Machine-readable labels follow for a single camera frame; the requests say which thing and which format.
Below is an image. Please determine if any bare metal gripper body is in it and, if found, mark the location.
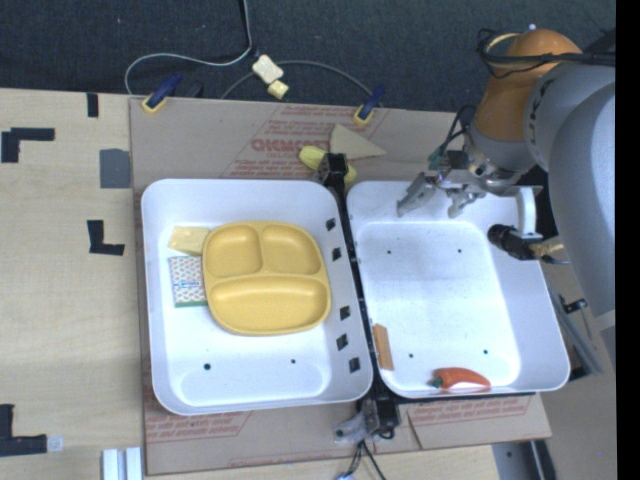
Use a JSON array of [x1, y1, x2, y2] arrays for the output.
[[433, 148, 521, 197]]

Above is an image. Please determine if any beige pizza slice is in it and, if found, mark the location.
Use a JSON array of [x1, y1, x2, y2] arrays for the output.
[[328, 123, 388, 162]]

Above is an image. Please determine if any white plastic tray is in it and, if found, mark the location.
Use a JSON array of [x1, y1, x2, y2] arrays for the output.
[[140, 177, 375, 417], [345, 180, 572, 400]]

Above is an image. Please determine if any thin black rod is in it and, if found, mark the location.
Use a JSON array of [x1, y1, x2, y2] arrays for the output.
[[331, 173, 386, 403]]

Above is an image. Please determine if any yellow corn cob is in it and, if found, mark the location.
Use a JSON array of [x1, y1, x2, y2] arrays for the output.
[[298, 145, 358, 184]]

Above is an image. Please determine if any yellow divided plate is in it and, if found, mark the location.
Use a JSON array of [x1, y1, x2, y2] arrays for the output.
[[201, 220, 333, 337]]

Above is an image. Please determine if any orange carrot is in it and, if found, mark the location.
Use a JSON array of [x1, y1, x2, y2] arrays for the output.
[[427, 366, 492, 393]]

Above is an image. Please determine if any brown cardboard board red print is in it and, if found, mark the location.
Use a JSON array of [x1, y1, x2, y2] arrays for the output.
[[127, 96, 553, 477]]

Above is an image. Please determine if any pale yellow cheese slice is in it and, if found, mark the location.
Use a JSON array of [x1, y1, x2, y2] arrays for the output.
[[166, 225, 211, 258]]

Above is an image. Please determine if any orange patterned packet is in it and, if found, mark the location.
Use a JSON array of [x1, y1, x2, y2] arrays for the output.
[[167, 255, 208, 309]]

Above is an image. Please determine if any black cylinder on white bracket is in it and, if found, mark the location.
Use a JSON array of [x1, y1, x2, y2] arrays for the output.
[[486, 185, 545, 262]]

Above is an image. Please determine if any black block with wires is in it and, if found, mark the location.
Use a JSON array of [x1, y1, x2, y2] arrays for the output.
[[316, 151, 350, 187], [355, 395, 402, 440]]

